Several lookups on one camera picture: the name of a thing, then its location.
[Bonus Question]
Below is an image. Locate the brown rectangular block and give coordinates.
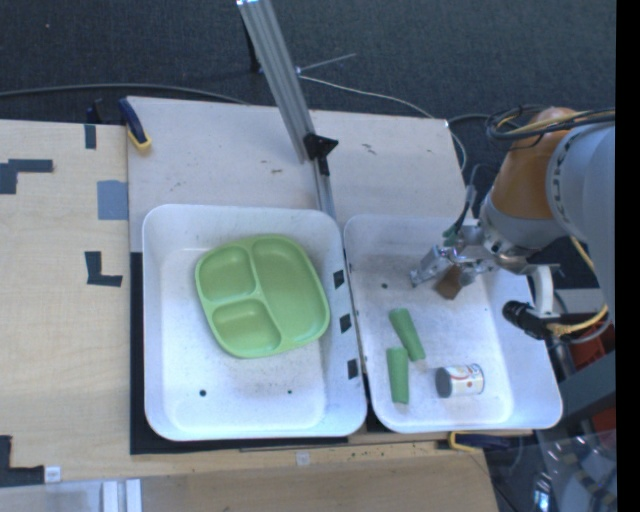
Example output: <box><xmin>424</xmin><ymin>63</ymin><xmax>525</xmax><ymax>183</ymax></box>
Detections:
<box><xmin>433</xmin><ymin>264</ymin><xmax>464</xmax><ymax>301</ymax></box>

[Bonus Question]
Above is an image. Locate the green divided plate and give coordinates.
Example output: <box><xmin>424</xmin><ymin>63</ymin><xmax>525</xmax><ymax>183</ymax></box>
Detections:
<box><xmin>194</xmin><ymin>233</ymin><xmax>332</xmax><ymax>360</ymax></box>

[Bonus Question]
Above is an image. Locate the black cylinder on white bracket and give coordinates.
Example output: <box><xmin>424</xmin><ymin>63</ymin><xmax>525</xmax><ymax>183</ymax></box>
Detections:
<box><xmin>501</xmin><ymin>262</ymin><xmax>562</xmax><ymax>342</ymax></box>

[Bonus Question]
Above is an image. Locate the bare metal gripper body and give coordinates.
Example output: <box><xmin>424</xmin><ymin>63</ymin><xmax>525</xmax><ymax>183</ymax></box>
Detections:
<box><xmin>432</xmin><ymin>223</ymin><xmax>528</xmax><ymax>265</ymax></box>

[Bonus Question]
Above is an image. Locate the small white can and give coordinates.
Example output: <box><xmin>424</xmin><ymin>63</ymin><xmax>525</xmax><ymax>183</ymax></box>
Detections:
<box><xmin>434</xmin><ymin>362</ymin><xmax>486</xmax><ymax>400</ymax></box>

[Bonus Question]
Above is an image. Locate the green cylinder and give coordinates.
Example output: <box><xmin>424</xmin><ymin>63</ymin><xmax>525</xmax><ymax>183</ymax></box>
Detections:
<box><xmin>388</xmin><ymin>307</ymin><xmax>427</xmax><ymax>363</ymax></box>
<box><xmin>385</xmin><ymin>346</ymin><xmax>411</xmax><ymax>405</ymax></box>

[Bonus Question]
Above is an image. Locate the white plastic tray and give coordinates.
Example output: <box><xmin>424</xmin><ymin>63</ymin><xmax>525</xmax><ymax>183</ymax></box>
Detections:
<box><xmin>141</xmin><ymin>203</ymin><xmax>369</xmax><ymax>443</ymax></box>
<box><xmin>342</xmin><ymin>213</ymin><xmax>565</xmax><ymax>435</ymax></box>

